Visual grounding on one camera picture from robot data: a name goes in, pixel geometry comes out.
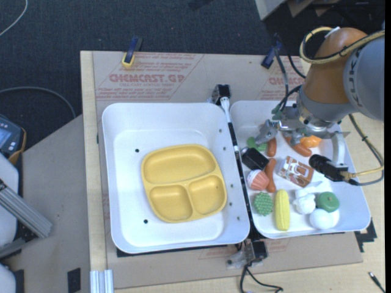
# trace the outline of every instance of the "robotic arm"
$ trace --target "robotic arm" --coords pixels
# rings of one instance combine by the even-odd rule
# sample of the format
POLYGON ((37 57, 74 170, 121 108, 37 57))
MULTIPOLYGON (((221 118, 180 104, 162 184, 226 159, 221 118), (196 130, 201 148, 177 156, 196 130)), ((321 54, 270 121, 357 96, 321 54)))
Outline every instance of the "robotic arm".
POLYGON ((290 137, 291 146, 311 135, 332 139, 333 160, 314 155, 310 165, 333 181, 347 181, 348 168, 342 161, 340 146, 343 134, 330 133, 328 129, 355 112, 384 122, 384 49, 384 30, 367 35, 354 28, 321 27, 308 33, 300 56, 311 67, 304 84, 288 94, 298 92, 296 103, 285 106, 287 95, 255 141, 267 142, 278 130, 290 137), (316 34, 326 36, 315 58, 310 59, 305 44, 316 34))

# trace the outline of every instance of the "yellow corn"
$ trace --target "yellow corn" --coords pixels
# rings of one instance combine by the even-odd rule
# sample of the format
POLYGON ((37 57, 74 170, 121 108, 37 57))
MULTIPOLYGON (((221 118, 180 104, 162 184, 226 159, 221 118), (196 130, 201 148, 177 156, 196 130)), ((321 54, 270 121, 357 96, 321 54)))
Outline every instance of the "yellow corn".
POLYGON ((288 230, 290 225, 290 205, 286 190, 280 189, 277 191, 276 199, 274 200, 274 210, 277 229, 282 231, 288 230))

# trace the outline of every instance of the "yellow plate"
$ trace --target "yellow plate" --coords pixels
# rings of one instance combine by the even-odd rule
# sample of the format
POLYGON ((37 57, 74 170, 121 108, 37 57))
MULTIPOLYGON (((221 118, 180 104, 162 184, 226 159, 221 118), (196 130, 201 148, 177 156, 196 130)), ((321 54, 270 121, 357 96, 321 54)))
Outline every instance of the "yellow plate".
POLYGON ((141 175, 150 206, 170 223, 213 215, 225 206, 227 191, 216 158, 201 145, 176 145, 148 153, 141 175))

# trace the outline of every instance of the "pink toy cupcake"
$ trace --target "pink toy cupcake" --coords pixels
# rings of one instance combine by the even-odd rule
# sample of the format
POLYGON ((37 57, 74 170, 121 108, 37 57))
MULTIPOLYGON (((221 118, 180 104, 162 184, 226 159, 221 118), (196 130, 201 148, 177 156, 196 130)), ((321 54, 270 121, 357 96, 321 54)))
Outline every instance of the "pink toy cupcake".
POLYGON ((247 178, 247 185, 253 190, 265 190, 269 184, 269 178, 263 170, 252 170, 247 178))

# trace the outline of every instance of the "dark floor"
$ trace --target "dark floor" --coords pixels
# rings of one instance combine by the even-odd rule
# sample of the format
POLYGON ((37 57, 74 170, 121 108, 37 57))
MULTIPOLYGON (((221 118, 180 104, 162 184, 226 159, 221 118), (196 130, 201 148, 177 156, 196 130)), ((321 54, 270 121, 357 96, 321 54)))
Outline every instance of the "dark floor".
MULTIPOLYGON (((385 20, 385 0, 340 5, 339 12, 317 16, 308 8, 293 18, 282 4, 261 21, 254 0, 28 0, 20 21, 0 35, 0 114, 22 126, 27 148, 33 146, 69 122, 70 109, 51 93, 1 90, 53 90, 79 115, 80 51, 126 51, 133 35, 143 38, 146 52, 266 54, 278 33, 285 49, 298 55, 304 34, 316 26, 355 26, 370 33, 385 20)), ((24 0, 0 0, 0 34, 23 7, 24 0)))

